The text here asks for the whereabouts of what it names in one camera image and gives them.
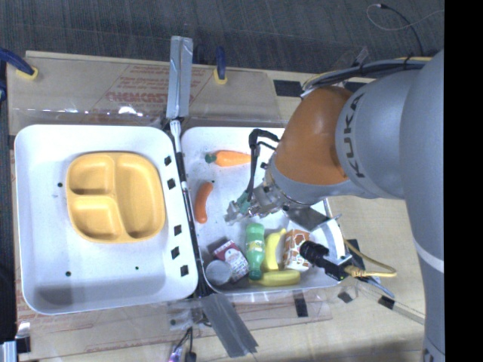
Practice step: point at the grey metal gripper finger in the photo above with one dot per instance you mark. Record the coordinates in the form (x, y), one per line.
(232, 211)
(246, 213)

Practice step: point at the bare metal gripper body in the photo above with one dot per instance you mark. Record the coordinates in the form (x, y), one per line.
(266, 200)

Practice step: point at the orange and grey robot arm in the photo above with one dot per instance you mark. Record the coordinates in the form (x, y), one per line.
(385, 138)

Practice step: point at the white plastic tray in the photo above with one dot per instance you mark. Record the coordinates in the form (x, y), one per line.
(226, 191)
(45, 202)

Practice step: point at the orange sausage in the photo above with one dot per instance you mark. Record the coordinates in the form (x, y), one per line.
(202, 202)

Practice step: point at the green plastic bottle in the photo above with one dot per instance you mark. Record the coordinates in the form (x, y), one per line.
(254, 247)

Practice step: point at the red and white carton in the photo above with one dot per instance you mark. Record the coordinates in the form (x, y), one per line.
(232, 256)

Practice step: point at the yellow banana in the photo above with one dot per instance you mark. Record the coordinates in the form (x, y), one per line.
(272, 251)

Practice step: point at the orange carrot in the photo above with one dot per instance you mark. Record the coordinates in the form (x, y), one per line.
(232, 158)

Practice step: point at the orange and white carton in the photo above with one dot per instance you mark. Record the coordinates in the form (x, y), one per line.
(293, 249)

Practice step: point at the thin black and white rod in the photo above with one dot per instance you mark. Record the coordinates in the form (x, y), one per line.
(183, 179)

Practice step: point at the grey can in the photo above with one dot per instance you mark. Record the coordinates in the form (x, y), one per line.
(218, 273)

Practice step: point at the yellow divided plate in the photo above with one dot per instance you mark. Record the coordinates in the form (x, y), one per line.
(136, 194)

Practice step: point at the brown cardboard board red print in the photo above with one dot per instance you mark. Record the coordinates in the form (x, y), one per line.
(75, 89)

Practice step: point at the black cylinder on white bracket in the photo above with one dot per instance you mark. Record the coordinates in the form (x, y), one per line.
(320, 256)

